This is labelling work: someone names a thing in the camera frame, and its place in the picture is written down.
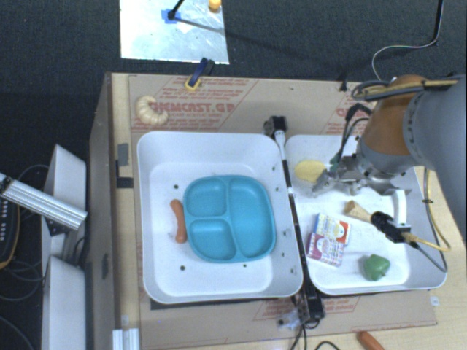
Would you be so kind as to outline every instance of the green bell pepper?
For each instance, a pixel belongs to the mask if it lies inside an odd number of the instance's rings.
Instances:
[[[380,280],[383,276],[386,276],[390,266],[391,263],[389,260],[379,255],[372,254],[370,258],[365,260],[364,270],[366,277],[372,281]]]

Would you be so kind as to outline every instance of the black floor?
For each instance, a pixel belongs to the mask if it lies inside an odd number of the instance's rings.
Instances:
[[[213,75],[352,81],[374,78],[390,44],[428,43],[438,0],[223,0],[231,64]],[[466,72],[467,0],[445,0],[439,42],[390,50],[383,78]],[[48,164],[55,144],[86,159],[105,71],[189,74],[193,65],[129,61],[119,53],[119,0],[0,0],[0,172]],[[32,173],[31,182],[41,173]],[[39,260],[39,223],[24,222],[17,258]],[[0,271],[0,294],[24,292]],[[0,315],[40,347],[42,299],[0,300]],[[0,349],[27,349],[0,322]]]

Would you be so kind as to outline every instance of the yellow ball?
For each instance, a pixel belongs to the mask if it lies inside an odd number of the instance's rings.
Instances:
[[[222,1],[221,0],[209,0],[208,4],[209,4],[209,8],[211,8],[212,10],[218,10],[220,5],[222,4]]]

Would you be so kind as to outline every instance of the blue plate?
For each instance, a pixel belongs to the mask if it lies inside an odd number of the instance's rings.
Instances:
[[[268,255],[276,243],[268,193],[250,177],[197,179],[185,191],[183,209],[188,241],[204,260],[257,260]]]

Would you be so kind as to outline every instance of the small box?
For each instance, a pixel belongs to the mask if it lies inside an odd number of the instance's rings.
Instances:
[[[314,224],[314,233],[347,245],[350,224],[324,214],[318,214]]]
[[[306,255],[315,260],[340,266],[344,254],[344,244],[336,240],[312,233]]]

